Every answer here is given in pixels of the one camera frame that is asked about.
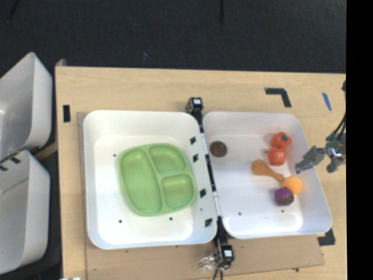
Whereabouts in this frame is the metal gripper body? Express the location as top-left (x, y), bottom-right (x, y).
top-left (325, 140), bottom-right (347, 174)

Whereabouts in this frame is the orange ball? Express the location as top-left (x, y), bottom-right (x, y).
top-left (283, 176), bottom-right (304, 195)

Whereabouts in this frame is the orange-red toy pepper half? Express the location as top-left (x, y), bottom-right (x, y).
top-left (267, 147), bottom-right (287, 167)

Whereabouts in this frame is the red-orange toy pepper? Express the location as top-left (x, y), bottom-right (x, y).
top-left (270, 131), bottom-right (292, 149)

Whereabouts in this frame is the purple and brown toy food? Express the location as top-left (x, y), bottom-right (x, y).
top-left (273, 186), bottom-right (295, 207)

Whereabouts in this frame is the tan toy chicken drumstick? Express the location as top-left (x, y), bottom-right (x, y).
top-left (251, 159), bottom-right (285, 183)

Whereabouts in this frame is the white plastic tray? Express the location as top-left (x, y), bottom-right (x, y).
top-left (202, 111), bottom-right (333, 240)
top-left (83, 110), bottom-right (218, 250)

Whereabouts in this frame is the brown round biscuit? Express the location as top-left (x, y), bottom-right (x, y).
top-left (209, 140), bottom-right (228, 158)

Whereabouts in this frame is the thin black and white rod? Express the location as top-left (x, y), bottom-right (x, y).
top-left (195, 109), bottom-right (227, 246)

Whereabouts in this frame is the green divided plate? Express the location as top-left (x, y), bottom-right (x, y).
top-left (118, 142), bottom-right (198, 217)

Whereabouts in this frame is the black block with wires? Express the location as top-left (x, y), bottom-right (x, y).
top-left (219, 244), bottom-right (235, 263)
top-left (184, 96), bottom-right (205, 114)

